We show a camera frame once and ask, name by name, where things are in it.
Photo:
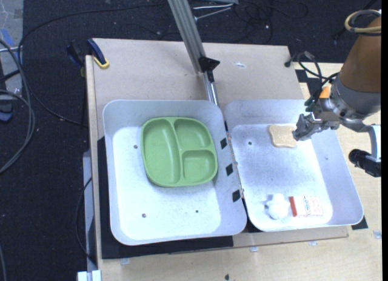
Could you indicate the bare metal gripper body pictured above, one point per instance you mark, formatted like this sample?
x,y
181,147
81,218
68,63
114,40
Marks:
x,y
329,116

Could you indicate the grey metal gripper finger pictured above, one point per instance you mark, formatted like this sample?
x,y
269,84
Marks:
x,y
303,136
302,122

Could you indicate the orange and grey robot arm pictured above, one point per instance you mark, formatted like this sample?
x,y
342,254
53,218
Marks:
x,y
362,71

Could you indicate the beige toy bread slice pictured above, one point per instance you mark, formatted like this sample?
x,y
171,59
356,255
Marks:
x,y
280,136

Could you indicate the white plastic tray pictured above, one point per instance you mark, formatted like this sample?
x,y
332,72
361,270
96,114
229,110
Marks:
x,y
169,210
282,173

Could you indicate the white and red packet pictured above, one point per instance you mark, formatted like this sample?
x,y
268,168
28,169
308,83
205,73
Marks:
x,y
307,206

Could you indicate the thin black and white rod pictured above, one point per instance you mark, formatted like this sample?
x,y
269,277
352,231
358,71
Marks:
x,y
235,158

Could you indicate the white lumpy toy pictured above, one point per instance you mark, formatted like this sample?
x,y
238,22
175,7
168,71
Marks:
x,y
277,207

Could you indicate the green divided plate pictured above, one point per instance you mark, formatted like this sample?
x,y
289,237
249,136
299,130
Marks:
x,y
165,152

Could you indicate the brown cardboard board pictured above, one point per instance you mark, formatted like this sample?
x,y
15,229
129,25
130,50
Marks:
x,y
151,71

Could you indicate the black cylinder on white bracket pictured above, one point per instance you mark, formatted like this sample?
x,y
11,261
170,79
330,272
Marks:
x,y
368,161

